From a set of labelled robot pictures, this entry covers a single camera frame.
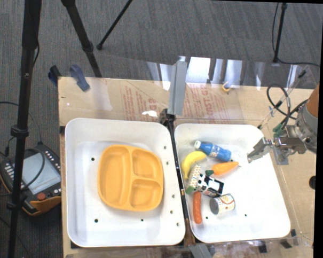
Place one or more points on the white plastic tray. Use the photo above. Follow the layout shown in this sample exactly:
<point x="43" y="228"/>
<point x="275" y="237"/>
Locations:
<point x="80" y="202"/>
<point x="257" y="199"/>

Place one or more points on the black stand pole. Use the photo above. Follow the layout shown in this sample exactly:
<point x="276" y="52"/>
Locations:
<point x="23" y="119"/>

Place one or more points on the white orange honeycomb pattern bottle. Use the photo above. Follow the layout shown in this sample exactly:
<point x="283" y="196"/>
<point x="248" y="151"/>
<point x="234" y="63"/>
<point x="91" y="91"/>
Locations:
<point x="194" y="178"/>

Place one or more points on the black and white cow carton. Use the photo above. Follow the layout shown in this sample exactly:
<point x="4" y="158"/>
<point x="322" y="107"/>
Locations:
<point x="211" y="185"/>

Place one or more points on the brown cardboard board red print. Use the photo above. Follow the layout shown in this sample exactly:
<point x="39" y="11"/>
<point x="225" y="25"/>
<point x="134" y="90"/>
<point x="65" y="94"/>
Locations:
<point x="141" y="101"/>

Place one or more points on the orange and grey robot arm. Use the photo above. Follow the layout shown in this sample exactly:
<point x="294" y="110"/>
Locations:
<point x="313" y="103"/>

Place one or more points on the black tripod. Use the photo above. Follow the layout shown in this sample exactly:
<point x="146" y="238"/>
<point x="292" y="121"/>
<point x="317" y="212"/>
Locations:
<point x="80" y="34"/>

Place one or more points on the blue bottle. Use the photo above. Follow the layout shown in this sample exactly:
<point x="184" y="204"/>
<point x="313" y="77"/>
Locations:
<point x="215" y="151"/>

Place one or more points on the small white can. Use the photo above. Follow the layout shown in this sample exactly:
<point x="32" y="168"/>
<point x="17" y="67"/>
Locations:
<point x="223" y="204"/>

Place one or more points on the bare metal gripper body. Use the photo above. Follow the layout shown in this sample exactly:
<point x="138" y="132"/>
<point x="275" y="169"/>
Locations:
<point x="306" y="136"/>

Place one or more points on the orange carrot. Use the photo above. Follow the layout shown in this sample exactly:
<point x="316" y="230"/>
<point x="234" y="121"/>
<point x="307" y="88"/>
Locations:
<point x="225" y="167"/>

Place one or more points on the thin black and white rod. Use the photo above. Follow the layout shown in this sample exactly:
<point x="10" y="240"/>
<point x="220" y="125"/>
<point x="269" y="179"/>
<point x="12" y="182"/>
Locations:
<point x="179" y="169"/>

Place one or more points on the orange sausage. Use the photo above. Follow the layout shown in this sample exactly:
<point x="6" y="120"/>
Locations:
<point x="197" y="207"/>

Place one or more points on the orange divided plate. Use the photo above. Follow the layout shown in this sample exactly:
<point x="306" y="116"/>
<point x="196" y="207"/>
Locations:
<point x="114" y="177"/>

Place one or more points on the yellow banana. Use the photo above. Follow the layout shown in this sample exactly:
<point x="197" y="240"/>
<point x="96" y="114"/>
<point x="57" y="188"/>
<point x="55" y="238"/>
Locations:
<point x="188" y="163"/>

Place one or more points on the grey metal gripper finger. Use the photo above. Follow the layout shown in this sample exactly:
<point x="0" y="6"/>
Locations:
<point x="283" y="157"/>
<point x="260" y="149"/>

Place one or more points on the thin black stand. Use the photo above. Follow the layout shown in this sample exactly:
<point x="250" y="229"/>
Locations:
<point x="279" y="32"/>

